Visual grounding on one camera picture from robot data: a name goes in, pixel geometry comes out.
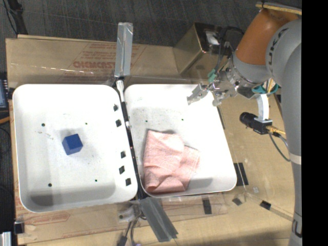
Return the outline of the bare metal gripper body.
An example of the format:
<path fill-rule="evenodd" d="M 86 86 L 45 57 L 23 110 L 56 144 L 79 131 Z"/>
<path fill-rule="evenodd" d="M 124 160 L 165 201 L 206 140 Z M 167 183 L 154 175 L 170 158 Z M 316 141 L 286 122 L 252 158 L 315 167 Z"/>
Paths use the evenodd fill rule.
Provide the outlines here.
<path fill-rule="evenodd" d="M 246 79 L 237 69 L 213 69 L 208 74 L 208 89 L 219 98 L 234 97 L 240 94 L 252 98 L 257 83 Z"/>

